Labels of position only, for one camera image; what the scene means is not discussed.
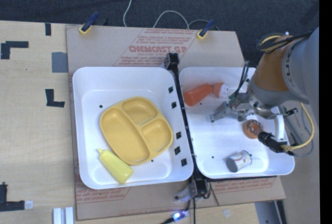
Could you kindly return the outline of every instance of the white tray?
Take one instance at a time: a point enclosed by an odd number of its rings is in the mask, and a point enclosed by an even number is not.
[[[73,92],[79,172],[85,185],[92,189],[150,185],[187,180],[192,175],[190,147],[170,72],[160,67],[84,67],[73,76]],[[174,132],[174,140],[153,160],[132,166],[134,173],[121,185],[99,161],[97,149],[110,149],[99,119],[108,107],[135,96],[145,97],[159,108]]]
[[[182,92],[186,92],[198,85],[224,82],[233,93],[240,81],[243,68],[239,67],[188,67],[180,73]],[[248,77],[254,73],[250,68]],[[246,92],[247,83],[240,92]],[[186,115],[192,138],[193,150],[199,171],[208,178],[238,178],[285,175],[292,172],[295,161],[285,153],[275,153],[264,146],[257,139],[249,139],[243,133],[242,124],[237,120],[237,114],[232,113],[223,119],[211,123],[210,115],[227,98],[218,99],[210,94],[201,103],[187,106]],[[248,119],[256,119],[262,123],[264,130],[272,133],[278,139],[288,141],[281,116],[274,120],[266,120],[257,115],[250,115]],[[230,172],[226,166],[226,159],[236,152],[246,150],[252,155],[252,164],[236,173]]]

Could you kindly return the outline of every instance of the yellow bottle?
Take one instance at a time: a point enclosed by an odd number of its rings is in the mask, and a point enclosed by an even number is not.
[[[122,161],[118,156],[109,150],[98,149],[99,160],[113,175],[113,177],[121,184],[133,174],[134,170],[131,166]]]

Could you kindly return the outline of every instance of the silver can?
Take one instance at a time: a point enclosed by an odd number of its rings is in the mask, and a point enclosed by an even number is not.
[[[238,172],[244,167],[249,166],[252,162],[251,155],[246,150],[243,150],[227,158],[226,165],[231,172]]]

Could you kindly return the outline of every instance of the yellow divided plate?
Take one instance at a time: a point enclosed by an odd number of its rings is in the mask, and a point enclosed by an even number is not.
[[[106,109],[100,128],[113,152],[129,165],[153,159],[173,142],[166,118],[144,97],[132,97]]]

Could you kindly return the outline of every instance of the cardboard sheet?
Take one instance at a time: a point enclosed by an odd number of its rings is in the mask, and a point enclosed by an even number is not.
[[[66,27],[70,84],[77,219],[137,215],[184,209],[173,193],[187,182],[92,190],[79,177],[72,77],[85,66],[162,66],[169,52],[180,57],[179,70],[189,66],[242,67],[243,56],[235,32],[208,31],[204,40],[195,30],[93,26],[81,35],[80,26]],[[285,197],[278,177],[212,183],[213,195],[197,207],[241,204]]]

